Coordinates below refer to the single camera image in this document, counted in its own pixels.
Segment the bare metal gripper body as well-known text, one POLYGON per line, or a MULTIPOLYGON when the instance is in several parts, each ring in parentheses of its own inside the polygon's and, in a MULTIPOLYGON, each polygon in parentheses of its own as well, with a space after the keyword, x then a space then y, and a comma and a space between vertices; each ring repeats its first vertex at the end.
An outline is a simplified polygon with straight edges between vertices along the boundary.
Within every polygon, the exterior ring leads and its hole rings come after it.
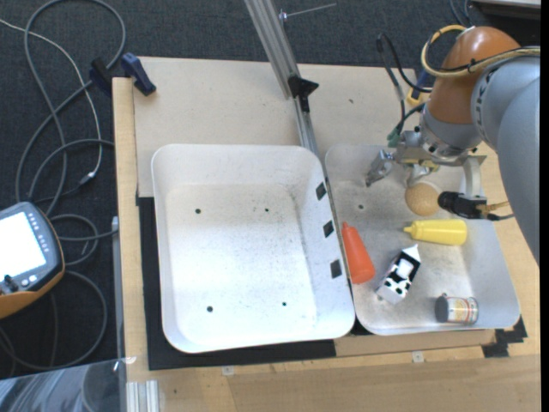
POLYGON ((423 130, 403 131, 394 152, 394 160, 402 165, 460 166, 467 157, 466 149, 452 146, 423 130))

